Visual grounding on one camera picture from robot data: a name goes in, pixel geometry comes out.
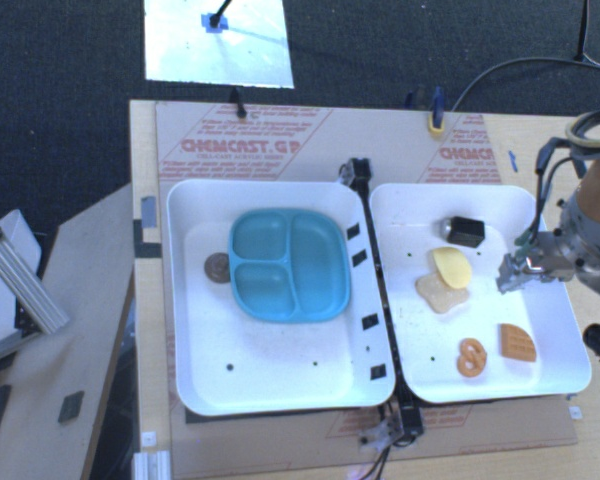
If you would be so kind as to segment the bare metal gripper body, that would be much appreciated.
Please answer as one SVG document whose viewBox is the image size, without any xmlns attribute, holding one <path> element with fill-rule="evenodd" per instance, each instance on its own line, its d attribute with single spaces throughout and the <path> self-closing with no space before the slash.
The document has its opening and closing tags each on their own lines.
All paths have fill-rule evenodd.
<svg viewBox="0 0 600 480">
<path fill-rule="evenodd" d="M 524 274 L 542 283 L 567 282 L 578 272 L 578 257 L 564 231 L 541 231 L 529 239 Z"/>
</svg>

